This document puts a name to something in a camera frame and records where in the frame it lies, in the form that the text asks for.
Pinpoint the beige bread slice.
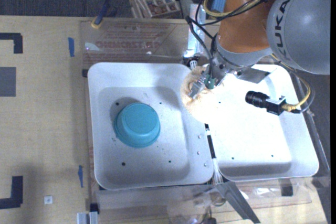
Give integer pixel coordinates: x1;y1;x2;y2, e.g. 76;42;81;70
180;65;225;124

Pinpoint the teal bowl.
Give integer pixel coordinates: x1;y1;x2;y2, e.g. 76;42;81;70
113;102;162;149

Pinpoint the white plastic tray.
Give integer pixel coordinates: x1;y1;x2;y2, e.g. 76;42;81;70
204;63;320;183
87;61;215;190

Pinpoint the thin black and white rod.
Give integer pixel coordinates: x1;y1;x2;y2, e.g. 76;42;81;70
204;123;223;185

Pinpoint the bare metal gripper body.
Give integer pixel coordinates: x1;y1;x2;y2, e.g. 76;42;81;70
208;56;252;87

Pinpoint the black cylinder on white bracket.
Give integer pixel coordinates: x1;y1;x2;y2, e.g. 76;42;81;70
245;67;287;116

